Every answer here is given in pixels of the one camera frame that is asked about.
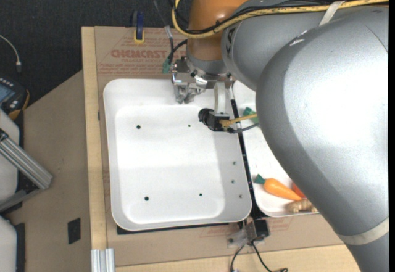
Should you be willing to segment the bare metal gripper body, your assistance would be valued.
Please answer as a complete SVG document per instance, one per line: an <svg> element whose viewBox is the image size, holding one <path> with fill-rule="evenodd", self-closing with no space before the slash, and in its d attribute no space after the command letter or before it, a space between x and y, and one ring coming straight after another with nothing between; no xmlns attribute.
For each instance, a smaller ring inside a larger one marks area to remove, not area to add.
<svg viewBox="0 0 395 272"><path fill-rule="evenodd" d="M171 66L172 82L177 86L213 89L217 82L232 85L232 76L223 60L204 61L183 56Z"/></svg>

